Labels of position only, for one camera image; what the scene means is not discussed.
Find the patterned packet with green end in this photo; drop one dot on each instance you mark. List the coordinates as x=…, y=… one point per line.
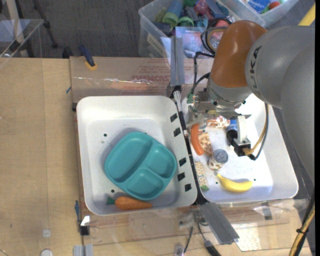
x=201, y=175

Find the blue bottle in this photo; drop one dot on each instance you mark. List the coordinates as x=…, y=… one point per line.
x=232, y=125

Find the orange patterned packet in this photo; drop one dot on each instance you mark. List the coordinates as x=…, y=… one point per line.
x=206, y=143

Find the teal divided plate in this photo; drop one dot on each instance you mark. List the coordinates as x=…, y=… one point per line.
x=140, y=165

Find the orange and white patterned carton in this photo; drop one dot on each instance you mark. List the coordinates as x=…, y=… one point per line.
x=220, y=123

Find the yellow banana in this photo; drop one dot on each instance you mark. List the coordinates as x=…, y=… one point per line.
x=235, y=186

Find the clear plastic storage bin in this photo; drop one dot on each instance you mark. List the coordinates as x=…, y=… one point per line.
x=272, y=10
x=160, y=37

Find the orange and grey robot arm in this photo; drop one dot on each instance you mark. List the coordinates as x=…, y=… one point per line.
x=275, y=62

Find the orange carrot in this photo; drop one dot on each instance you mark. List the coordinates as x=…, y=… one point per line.
x=131, y=203

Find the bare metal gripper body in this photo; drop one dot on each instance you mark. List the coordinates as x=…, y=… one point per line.
x=205, y=101

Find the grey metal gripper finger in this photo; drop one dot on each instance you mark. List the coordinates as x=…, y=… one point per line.
x=193, y=115
x=203, y=118

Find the white plastic tray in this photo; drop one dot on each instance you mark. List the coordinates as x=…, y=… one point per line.
x=100, y=155
x=262, y=162

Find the orange sausage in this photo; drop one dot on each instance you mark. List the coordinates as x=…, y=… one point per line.
x=196, y=140

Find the small can with grey lid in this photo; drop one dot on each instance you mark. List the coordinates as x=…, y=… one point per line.
x=218, y=158

